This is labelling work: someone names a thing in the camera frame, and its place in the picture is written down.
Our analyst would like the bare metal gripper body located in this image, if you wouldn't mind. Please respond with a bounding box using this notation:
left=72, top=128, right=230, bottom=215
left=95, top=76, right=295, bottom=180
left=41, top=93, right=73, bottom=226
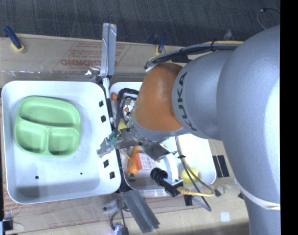
left=115, top=128, right=178, bottom=162

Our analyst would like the orange carrot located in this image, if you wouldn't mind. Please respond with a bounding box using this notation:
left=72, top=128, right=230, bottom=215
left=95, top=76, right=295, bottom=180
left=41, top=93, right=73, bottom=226
left=127, top=145, right=140, bottom=182

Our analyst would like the white carton with orange print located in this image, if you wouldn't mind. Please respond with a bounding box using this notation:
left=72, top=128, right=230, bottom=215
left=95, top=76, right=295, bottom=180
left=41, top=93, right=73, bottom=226
left=122, top=98, right=136, bottom=121

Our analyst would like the white packet with red print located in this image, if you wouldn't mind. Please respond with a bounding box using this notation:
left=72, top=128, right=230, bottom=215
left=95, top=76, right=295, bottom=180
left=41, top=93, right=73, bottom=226
left=138, top=151, right=164, bottom=171

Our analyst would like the white plastic tray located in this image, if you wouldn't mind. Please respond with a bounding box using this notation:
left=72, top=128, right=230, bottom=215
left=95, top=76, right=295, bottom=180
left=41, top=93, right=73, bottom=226
left=109, top=81, right=217, bottom=192
left=1, top=80, right=122, bottom=205

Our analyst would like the thin black and white rod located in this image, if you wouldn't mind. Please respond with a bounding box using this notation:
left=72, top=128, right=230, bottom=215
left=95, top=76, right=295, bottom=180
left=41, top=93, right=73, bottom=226
left=102, top=76, right=127, bottom=193

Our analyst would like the green divided plate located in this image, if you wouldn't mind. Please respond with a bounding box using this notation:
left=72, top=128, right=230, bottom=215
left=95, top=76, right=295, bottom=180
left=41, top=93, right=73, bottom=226
left=14, top=95, right=82, bottom=158

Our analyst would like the yellow lemon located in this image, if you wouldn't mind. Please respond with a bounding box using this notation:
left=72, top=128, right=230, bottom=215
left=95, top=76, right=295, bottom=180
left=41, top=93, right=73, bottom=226
left=181, top=167, right=199, bottom=185

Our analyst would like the brown cardboard board, red print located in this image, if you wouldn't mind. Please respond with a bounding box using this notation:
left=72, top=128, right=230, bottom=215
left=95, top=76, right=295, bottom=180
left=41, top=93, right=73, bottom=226
left=0, top=33, right=250, bottom=235

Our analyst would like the black cylinder on white bracket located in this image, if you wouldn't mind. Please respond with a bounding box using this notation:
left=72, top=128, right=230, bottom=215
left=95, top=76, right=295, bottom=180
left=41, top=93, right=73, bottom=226
left=150, top=153, right=184, bottom=197

